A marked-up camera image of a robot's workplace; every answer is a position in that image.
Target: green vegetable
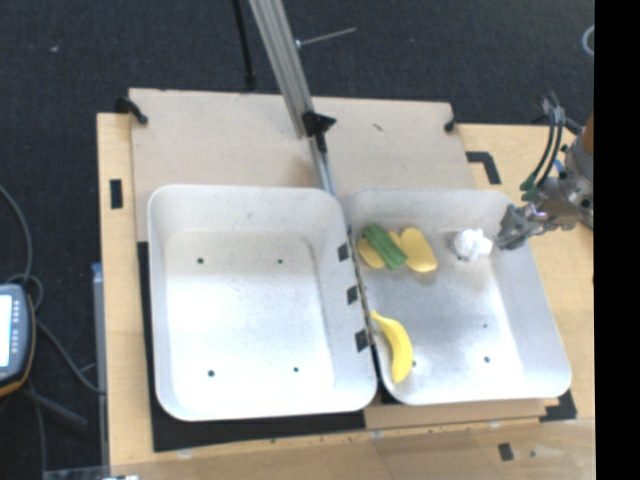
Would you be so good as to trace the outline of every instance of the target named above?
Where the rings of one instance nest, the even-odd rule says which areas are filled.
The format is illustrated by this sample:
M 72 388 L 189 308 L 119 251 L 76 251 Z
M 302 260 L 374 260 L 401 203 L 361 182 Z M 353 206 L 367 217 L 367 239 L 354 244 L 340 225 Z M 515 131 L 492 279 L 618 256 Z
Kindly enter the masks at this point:
M 364 234 L 371 247 L 378 252 L 389 270 L 395 270 L 407 261 L 407 255 L 393 243 L 389 233 L 380 225 L 369 224 Z

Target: black floor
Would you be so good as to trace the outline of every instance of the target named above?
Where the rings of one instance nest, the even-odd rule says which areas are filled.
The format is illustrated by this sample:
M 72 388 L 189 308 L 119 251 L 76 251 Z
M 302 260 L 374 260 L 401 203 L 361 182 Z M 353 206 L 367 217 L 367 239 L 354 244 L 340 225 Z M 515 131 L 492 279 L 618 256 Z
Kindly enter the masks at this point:
M 528 124 L 554 90 L 584 122 L 594 61 L 582 37 L 595 0 L 283 0 L 317 96 L 451 102 L 459 122 Z M 275 92 L 242 0 L 259 92 Z M 588 40 L 593 48 L 593 36 Z M 91 265 L 100 260 L 95 116 L 130 87 L 236 91 L 245 70 L 231 0 L 0 0 L 0 184 L 29 221 L 39 318 L 95 380 Z M 0 280 L 24 268 L 0 200 Z M 96 397 L 38 335 L 36 389 L 90 421 L 43 410 L 49 469 L 98 464 Z M 0 401 L 0 479 L 38 478 L 33 403 Z

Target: white tray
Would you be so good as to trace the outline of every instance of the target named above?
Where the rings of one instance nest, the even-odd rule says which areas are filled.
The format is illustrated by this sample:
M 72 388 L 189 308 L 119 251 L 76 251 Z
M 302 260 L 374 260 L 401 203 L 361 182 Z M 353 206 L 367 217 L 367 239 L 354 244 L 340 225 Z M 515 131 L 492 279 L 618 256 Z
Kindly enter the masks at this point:
M 354 240 L 373 222 L 397 232 L 414 226 L 439 262 L 426 274 L 359 262 L 365 305 L 399 320 L 413 343 L 415 366 L 394 384 L 389 346 L 375 332 L 382 380 L 399 401 L 539 399 L 568 389 L 569 362 L 529 245 L 494 247 L 473 262 L 458 259 L 452 246 L 463 229 L 495 236 L 509 203 L 498 192 L 479 190 L 366 190 L 347 200 Z
M 356 338 L 365 316 L 347 296 L 357 280 L 335 198 L 172 185 L 151 197 L 148 223 L 156 393 L 169 414 L 231 420 L 368 405 L 377 379 Z

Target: yellow banana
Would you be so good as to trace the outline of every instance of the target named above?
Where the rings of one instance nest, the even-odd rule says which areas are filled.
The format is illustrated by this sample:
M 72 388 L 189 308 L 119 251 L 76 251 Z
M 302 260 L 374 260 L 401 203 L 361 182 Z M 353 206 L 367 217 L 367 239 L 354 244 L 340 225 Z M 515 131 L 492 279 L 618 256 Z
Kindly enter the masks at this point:
M 371 318 L 378 322 L 391 345 L 391 378 L 395 383 L 402 382 L 413 366 L 413 345 L 409 335 L 400 322 L 380 316 L 377 311 L 371 312 Z

